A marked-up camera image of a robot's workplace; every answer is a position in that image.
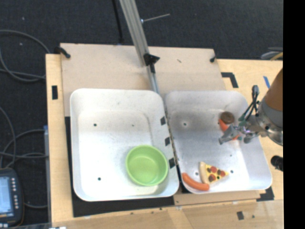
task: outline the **green plate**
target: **green plate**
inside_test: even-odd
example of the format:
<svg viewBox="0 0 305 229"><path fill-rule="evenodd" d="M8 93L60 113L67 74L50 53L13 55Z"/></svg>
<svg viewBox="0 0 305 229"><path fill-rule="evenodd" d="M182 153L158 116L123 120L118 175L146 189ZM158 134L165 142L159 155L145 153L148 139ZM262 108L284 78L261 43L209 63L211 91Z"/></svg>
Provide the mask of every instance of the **green plate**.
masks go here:
<svg viewBox="0 0 305 229"><path fill-rule="evenodd" d="M155 186L164 181L168 173L168 162L156 147L140 145L134 147L126 157L126 169L133 182L142 186Z"/></svg>

